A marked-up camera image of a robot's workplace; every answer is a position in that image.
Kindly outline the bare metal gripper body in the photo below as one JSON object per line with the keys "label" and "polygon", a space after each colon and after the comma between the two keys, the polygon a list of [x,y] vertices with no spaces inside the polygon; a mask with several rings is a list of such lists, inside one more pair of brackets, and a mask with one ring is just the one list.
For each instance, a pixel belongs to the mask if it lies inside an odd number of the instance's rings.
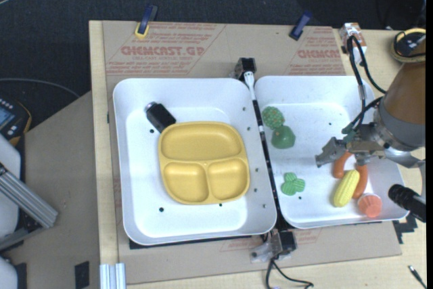
{"label": "bare metal gripper body", "polygon": [[360,125],[344,136],[346,149],[358,156],[383,156],[384,140],[379,136],[376,123]]}

